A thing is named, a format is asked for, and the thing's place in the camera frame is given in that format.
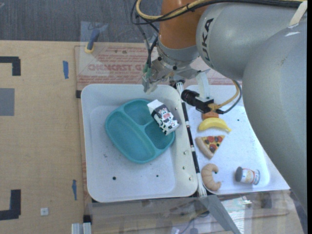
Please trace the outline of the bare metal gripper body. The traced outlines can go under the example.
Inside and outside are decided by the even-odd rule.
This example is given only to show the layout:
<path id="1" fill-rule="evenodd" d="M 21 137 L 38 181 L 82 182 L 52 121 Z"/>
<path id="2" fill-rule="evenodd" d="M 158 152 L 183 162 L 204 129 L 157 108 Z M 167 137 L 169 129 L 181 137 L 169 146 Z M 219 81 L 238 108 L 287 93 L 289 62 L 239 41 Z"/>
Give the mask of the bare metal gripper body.
<path id="1" fill-rule="evenodd" d="M 173 80 L 195 78 L 198 70 L 191 67 L 192 62 L 192 60 L 180 61 L 159 56 L 152 61 L 149 81 L 157 82 L 168 78 Z"/>

